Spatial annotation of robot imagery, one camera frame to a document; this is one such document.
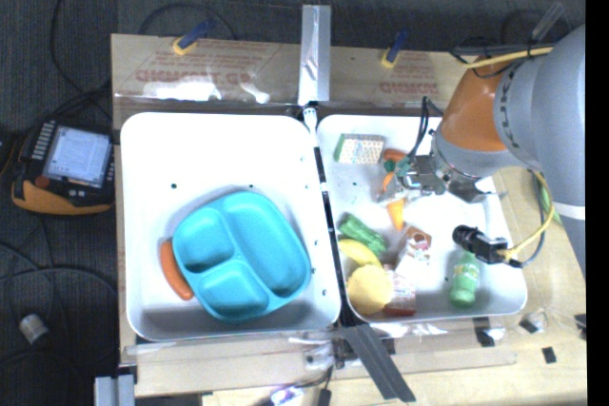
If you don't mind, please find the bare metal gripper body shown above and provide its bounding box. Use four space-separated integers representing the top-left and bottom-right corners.
402 154 453 199

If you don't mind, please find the orange carrot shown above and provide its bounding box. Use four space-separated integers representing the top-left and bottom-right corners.
382 159 407 232

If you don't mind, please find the white plastic tray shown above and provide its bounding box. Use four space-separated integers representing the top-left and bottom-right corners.
315 113 529 325
119 111 344 343

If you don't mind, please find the green broccoli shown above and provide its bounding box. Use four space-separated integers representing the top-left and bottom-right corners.
338 213 388 256

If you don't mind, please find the brown and white carton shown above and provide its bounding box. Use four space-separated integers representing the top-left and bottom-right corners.
403 225 434 264

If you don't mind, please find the green and white carton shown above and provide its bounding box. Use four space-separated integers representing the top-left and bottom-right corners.
332 133 386 166

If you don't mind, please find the yellow banana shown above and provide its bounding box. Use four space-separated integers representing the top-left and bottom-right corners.
338 238 383 269

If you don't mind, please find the yellow round biscuit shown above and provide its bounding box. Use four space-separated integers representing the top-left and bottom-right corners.
346 263 394 317

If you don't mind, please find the red and white packet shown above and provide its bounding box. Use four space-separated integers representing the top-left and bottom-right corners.
383 267 418 318

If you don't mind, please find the green plastic bottle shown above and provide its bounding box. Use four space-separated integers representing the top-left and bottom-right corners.
448 251 482 307

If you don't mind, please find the blue divided plate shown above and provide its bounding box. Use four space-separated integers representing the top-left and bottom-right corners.
171 190 313 325

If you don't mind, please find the brown cardboard board red print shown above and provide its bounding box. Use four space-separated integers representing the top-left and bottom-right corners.
109 32 521 397

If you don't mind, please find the grey metal cylinder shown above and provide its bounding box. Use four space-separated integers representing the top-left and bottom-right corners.
18 312 50 345

